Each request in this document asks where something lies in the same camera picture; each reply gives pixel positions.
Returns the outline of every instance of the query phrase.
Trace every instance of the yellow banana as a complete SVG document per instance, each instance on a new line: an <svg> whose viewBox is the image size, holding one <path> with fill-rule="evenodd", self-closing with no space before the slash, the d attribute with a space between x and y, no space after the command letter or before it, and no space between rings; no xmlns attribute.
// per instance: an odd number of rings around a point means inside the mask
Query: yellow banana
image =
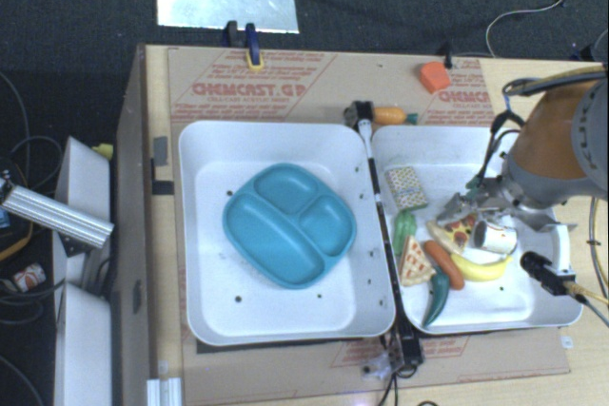
<svg viewBox="0 0 609 406"><path fill-rule="evenodd" d="M459 254L451 254L450 259L463 274L463 278L473 281L498 280L505 272L505 267L512 260L510 256L501 261L477 264Z"/></svg>

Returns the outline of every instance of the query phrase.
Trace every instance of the toy banana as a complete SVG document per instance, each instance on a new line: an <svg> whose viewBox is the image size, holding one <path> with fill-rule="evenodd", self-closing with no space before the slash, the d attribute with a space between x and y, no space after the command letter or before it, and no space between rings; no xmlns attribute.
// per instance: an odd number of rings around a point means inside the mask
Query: toy banana
<svg viewBox="0 0 609 406"><path fill-rule="evenodd" d="M459 254L451 254L450 259L459 267L466 280L473 281L498 280L503 276L505 267L512 260L510 256L507 256L501 261L477 264Z"/></svg>
<svg viewBox="0 0 609 406"><path fill-rule="evenodd" d="M434 266L436 274L431 278L431 290L433 297L429 303L429 308L422 321L422 326L427 327L440 315L448 299L450 279L438 265Z"/></svg>

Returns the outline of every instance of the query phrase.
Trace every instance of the toy pizza slice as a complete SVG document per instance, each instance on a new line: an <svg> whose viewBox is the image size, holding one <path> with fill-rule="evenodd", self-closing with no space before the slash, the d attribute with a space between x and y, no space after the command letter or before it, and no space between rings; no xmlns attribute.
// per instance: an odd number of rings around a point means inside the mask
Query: toy pizza slice
<svg viewBox="0 0 609 406"><path fill-rule="evenodd" d="M468 215L463 219L438 225L437 222L427 222L427 230L434 241L439 243L446 251L462 254L463 249L469 242L469 236L476 224L476 216Z"/></svg>
<svg viewBox="0 0 609 406"><path fill-rule="evenodd" d="M412 236L406 237L404 241L398 272L402 286L412 286L429 281L436 274L436 270L423 253L421 246Z"/></svg>

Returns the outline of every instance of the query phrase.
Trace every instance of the toy cucumber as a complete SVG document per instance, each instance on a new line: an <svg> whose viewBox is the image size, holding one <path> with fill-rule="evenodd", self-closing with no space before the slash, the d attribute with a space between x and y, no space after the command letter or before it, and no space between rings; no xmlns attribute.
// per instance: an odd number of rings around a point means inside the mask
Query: toy cucumber
<svg viewBox="0 0 609 406"><path fill-rule="evenodd" d="M403 251L403 242L409 235L417 233L417 221L415 216L408 210L402 210L393 222L393 253L400 256Z"/></svg>

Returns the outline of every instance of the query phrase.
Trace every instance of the black carpet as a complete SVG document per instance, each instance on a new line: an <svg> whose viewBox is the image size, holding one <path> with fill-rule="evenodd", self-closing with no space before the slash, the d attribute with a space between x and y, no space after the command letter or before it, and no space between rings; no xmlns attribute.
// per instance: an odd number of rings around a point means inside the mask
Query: black carpet
<svg viewBox="0 0 609 406"><path fill-rule="evenodd" d="M499 14L554 1L296 0L301 33L263 34L261 42L266 48L426 54L450 42L456 53L487 52L484 33ZM491 31L492 46L501 57L569 59L607 28L607 11L608 0L565 0L547 12L512 16ZM0 0L0 70L24 99L31 133L61 142L68 135L90 145L113 140L137 43L220 41L215 30L158 27L156 0ZM596 54L606 60L606 36ZM0 101L0 151L6 154L24 131L14 97L2 83ZM44 175L52 156L44 143L32 151L33 175ZM41 236L10 269L0 267L0 278L31 261L49 264L48 249L48 238ZM31 377L46 404L52 398L53 341L51 313L24 327L0 325L0 355ZM7 397L10 404L28 404L17 384L0 365L0 404Z"/></svg>

